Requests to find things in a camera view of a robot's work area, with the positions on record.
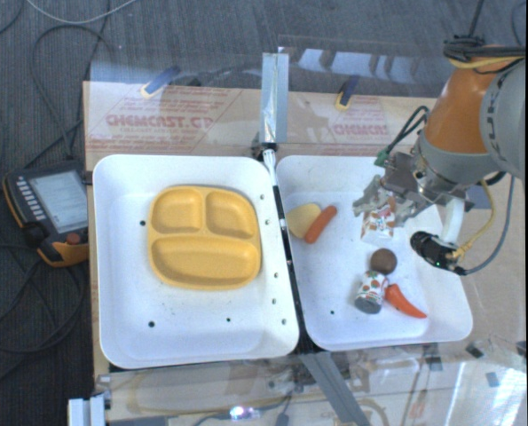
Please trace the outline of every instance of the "yellow potato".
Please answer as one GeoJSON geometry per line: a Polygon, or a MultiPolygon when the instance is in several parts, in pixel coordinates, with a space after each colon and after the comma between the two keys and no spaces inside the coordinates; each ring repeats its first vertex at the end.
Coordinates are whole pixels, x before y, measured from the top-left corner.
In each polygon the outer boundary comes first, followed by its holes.
{"type": "Polygon", "coordinates": [[[285,216],[289,231],[295,237],[303,238],[319,214],[320,207],[316,203],[306,203],[292,209],[285,216]]]}

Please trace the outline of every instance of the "white cable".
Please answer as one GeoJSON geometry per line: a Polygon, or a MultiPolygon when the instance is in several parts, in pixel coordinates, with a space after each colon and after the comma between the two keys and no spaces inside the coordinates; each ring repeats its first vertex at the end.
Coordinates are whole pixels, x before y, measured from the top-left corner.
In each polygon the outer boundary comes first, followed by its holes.
{"type": "Polygon", "coordinates": [[[126,2],[124,4],[121,4],[120,6],[118,6],[117,8],[114,8],[113,10],[111,10],[109,12],[105,12],[104,14],[100,14],[99,16],[96,16],[94,18],[87,19],[87,20],[64,20],[64,19],[58,18],[56,16],[53,16],[52,14],[46,12],[42,8],[39,8],[31,0],[27,0],[27,3],[29,3],[31,6],[33,6],[33,8],[35,8],[40,13],[44,14],[48,18],[56,20],[57,22],[61,22],[63,24],[82,25],[82,24],[89,24],[91,22],[94,22],[95,20],[99,20],[99,19],[105,18],[106,16],[109,16],[110,14],[114,14],[115,12],[120,11],[122,8],[125,8],[126,6],[129,6],[130,4],[136,3],[137,1],[139,1],[139,0],[129,0],[128,2],[126,2]]]}

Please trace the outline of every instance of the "red sausage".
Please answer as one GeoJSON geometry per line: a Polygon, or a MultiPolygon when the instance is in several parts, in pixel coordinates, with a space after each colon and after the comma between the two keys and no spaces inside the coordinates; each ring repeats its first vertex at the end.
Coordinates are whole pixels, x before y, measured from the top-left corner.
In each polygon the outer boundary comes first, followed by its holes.
{"type": "Polygon", "coordinates": [[[329,205],[320,212],[305,234],[304,238],[307,243],[314,243],[317,241],[319,235],[323,232],[323,229],[336,215],[336,211],[335,205],[329,205]]]}

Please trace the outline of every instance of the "yellow cable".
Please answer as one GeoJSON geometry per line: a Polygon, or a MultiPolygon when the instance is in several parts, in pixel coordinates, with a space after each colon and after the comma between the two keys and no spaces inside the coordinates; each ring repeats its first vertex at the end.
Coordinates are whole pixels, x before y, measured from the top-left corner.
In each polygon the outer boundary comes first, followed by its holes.
{"type": "Polygon", "coordinates": [[[459,69],[475,69],[477,67],[486,67],[488,65],[494,65],[495,63],[501,63],[503,61],[512,62],[523,58],[524,57],[492,57],[490,59],[482,59],[479,61],[472,61],[470,63],[459,61],[456,59],[449,59],[449,61],[453,64],[454,67],[457,67],[459,69]]]}
{"type": "Polygon", "coordinates": [[[488,218],[487,223],[482,227],[481,230],[475,233],[466,243],[464,243],[457,250],[451,253],[450,258],[452,258],[453,260],[462,260],[465,257],[465,254],[469,251],[469,249],[471,249],[475,241],[477,241],[477,239],[479,239],[493,224],[496,215],[496,208],[494,207],[493,196],[491,195],[490,189],[488,188],[488,185],[484,180],[480,180],[480,184],[485,190],[486,196],[488,197],[488,201],[491,203],[491,216],[488,218]]]}

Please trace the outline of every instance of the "white tray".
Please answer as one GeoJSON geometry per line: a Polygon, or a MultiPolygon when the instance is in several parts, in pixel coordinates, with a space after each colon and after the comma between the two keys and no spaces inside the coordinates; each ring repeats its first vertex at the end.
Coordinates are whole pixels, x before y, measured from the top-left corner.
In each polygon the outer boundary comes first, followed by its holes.
{"type": "Polygon", "coordinates": [[[278,163],[277,175],[286,213],[304,203],[321,208],[334,204],[338,213],[313,244],[290,235],[303,318],[310,338],[328,351],[413,343],[457,341],[472,329],[469,302],[457,274],[423,261],[410,247],[412,233],[439,233],[436,207],[409,219],[395,230],[385,247],[394,251],[398,266],[391,278],[405,296],[428,314],[427,319],[406,316],[389,304],[378,314],[358,310],[353,300],[359,279],[377,246],[360,239],[362,215],[352,203],[383,169],[374,158],[288,156],[278,163]]]}
{"type": "Polygon", "coordinates": [[[289,354],[299,337],[270,175],[250,158],[115,154],[93,172],[100,344],[123,368],[171,366],[289,354]],[[147,258],[153,198],[173,185],[212,185],[254,205],[262,267],[247,286],[172,287],[147,258]]]}

